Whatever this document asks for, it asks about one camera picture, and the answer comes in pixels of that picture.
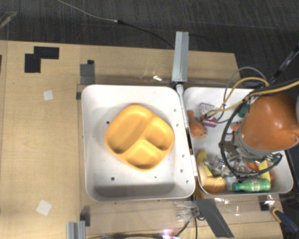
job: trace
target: bottle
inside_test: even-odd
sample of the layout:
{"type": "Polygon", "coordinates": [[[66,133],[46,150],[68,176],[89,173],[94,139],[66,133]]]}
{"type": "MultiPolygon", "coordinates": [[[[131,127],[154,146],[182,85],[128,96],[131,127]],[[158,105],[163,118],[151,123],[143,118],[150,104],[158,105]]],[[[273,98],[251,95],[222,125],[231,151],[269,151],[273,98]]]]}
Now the bottle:
{"type": "Polygon", "coordinates": [[[233,191],[243,190],[245,192],[269,191],[271,187],[270,181],[267,179],[248,179],[241,183],[234,182],[232,184],[233,191]]]}

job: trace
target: orange divided plate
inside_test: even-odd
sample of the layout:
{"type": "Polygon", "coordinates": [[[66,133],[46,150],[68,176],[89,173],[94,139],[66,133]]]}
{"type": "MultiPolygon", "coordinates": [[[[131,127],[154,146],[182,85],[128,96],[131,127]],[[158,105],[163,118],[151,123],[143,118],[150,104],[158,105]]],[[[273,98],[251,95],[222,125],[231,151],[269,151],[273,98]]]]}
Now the orange divided plate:
{"type": "Polygon", "coordinates": [[[139,171],[158,166],[173,144],[172,128],[140,105],[126,107],[105,133],[105,145],[110,152],[139,171]]]}

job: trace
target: wooden table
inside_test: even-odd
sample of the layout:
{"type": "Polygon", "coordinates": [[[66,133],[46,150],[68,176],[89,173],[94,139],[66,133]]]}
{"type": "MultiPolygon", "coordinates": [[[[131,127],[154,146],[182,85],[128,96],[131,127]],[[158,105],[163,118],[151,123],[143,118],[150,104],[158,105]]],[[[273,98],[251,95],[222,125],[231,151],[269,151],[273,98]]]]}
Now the wooden table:
{"type": "MultiPolygon", "coordinates": [[[[154,79],[170,79],[173,51],[0,41],[0,55],[0,239],[65,238],[66,223],[77,222],[81,211],[76,100],[80,64],[95,61],[97,83],[145,79],[160,84],[154,79]],[[33,53],[34,46],[59,47],[59,59],[42,59],[41,73],[24,73],[24,55],[33,53]],[[48,90],[53,99],[45,101],[48,90]],[[47,216],[36,212],[42,199],[52,205],[47,216]]],[[[234,54],[189,53],[189,79],[225,82],[236,69],[234,54]]],[[[274,200],[281,208],[276,196],[274,200]]],[[[106,210],[111,205],[99,205],[98,214],[110,218],[106,210]]],[[[243,219],[232,219],[234,214],[226,211],[223,215],[236,238],[282,238],[279,224],[259,211],[257,201],[243,219]]],[[[174,224],[174,217],[170,219],[166,223],[174,224]]],[[[182,238],[194,238],[192,226],[182,238]]],[[[118,219],[120,228],[126,226],[118,219]]],[[[199,223],[199,235],[214,238],[206,222],[199,223]]]]}

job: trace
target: black floor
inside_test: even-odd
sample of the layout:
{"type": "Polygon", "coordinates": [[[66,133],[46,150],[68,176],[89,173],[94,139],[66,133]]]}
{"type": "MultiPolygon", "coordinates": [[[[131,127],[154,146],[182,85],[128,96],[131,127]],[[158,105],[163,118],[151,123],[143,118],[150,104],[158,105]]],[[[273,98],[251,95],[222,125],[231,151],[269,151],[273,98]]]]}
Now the black floor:
{"type": "MultiPolygon", "coordinates": [[[[176,31],[189,31],[190,50],[233,52],[240,67],[256,67],[267,77],[299,41],[299,0],[62,1],[154,32],[172,45],[176,31]]],[[[9,24],[9,40],[170,48],[146,32],[93,18],[56,0],[0,0],[0,17],[6,11],[17,12],[9,24]]],[[[299,55],[278,82],[297,77],[299,55]]],[[[292,90],[294,95],[298,92],[299,87],[292,90]]],[[[298,167],[299,154],[292,159],[298,167]]],[[[292,205],[286,205],[289,210],[299,220],[292,205]]]]}

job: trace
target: table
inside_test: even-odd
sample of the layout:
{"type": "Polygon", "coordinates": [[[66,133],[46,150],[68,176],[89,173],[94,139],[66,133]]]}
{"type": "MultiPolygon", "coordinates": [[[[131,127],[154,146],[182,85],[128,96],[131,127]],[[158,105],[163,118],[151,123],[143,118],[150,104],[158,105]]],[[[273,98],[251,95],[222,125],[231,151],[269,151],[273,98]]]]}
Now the table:
{"type": "MultiPolygon", "coordinates": [[[[153,231],[162,222],[172,230],[183,226],[175,220],[172,202],[162,201],[159,208],[126,203],[118,215],[116,203],[86,198],[80,181],[80,64],[94,60],[98,84],[162,85],[171,77],[172,50],[0,41],[0,55],[0,239],[65,238],[66,223],[79,220],[84,201],[101,218],[87,227],[88,235],[153,231]],[[59,59],[41,59],[41,73],[24,73],[24,55],[34,46],[59,47],[59,59]],[[46,101],[49,90],[53,99],[46,101]],[[52,205],[47,216],[36,212],[41,200],[52,205]]],[[[189,52],[191,85],[221,86],[236,69],[234,54],[189,52]]],[[[271,197],[281,209],[279,197],[271,197]]],[[[269,212],[260,212],[257,198],[220,199],[218,207],[236,238],[282,237],[269,212]]],[[[214,238],[206,221],[198,225],[199,238],[214,238]]],[[[194,238],[194,230],[190,223],[183,238],[194,238]]]]}

